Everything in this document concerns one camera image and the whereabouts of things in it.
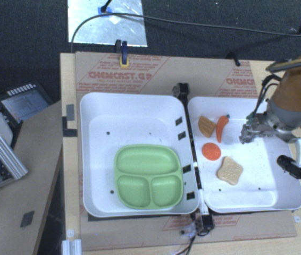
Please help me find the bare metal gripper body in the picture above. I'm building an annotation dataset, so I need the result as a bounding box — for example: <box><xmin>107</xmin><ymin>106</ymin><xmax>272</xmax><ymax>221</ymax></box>
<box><xmin>245</xmin><ymin>114</ymin><xmax>301</xmax><ymax>144</ymax></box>

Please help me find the red round slice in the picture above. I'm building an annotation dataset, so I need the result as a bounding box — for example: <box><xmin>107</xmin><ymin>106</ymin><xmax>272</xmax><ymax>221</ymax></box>
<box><xmin>202</xmin><ymin>142</ymin><xmax>222</xmax><ymax>161</ymax></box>

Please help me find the thin black and white rod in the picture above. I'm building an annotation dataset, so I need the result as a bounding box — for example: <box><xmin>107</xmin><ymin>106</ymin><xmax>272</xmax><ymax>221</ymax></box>
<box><xmin>179</xmin><ymin>96</ymin><xmax>210</xmax><ymax>215</ymax></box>

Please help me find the black cylinder on white bracket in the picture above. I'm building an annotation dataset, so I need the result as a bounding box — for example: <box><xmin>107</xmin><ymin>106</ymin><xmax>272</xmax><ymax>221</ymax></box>
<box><xmin>277</xmin><ymin>138</ymin><xmax>301</xmax><ymax>180</ymax></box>

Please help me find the white plastic tray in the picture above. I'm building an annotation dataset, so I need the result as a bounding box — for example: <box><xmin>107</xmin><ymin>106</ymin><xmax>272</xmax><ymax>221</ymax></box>
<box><xmin>80</xmin><ymin>91</ymin><xmax>201</xmax><ymax>219</ymax></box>
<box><xmin>187</xmin><ymin>96</ymin><xmax>301</xmax><ymax>214</ymax></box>

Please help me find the orange carrot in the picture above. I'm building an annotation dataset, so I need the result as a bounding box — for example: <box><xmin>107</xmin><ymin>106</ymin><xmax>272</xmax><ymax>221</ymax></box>
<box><xmin>215</xmin><ymin>114</ymin><xmax>231</xmax><ymax>144</ymax></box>

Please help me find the tan bread slice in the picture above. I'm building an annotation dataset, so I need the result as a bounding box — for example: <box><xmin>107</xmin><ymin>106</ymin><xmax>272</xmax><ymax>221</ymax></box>
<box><xmin>216</xmin><ymin>156</ymin><xmax>245</xmax><ymax>186</ymax></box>

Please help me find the green divided plate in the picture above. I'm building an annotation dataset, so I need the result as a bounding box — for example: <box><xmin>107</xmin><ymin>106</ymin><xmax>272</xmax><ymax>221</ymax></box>
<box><xmin>113</xmin><ymin>143</ymin><xmax>185</xmax><ymax>210</ymax></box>

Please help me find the brown cardboard board red print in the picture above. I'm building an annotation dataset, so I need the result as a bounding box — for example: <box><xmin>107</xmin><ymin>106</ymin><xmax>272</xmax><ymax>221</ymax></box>
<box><xmin>74</xmin><ymin>51</ymin><xmax>298</xmax><ymax>252</ymax></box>

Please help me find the orange waffle biscuit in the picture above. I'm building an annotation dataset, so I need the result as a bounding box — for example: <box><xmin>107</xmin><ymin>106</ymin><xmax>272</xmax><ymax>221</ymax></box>
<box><xmin>197</xmin><ymin>115</ymin><xmax>218</xmax><ymax>139</ymax></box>

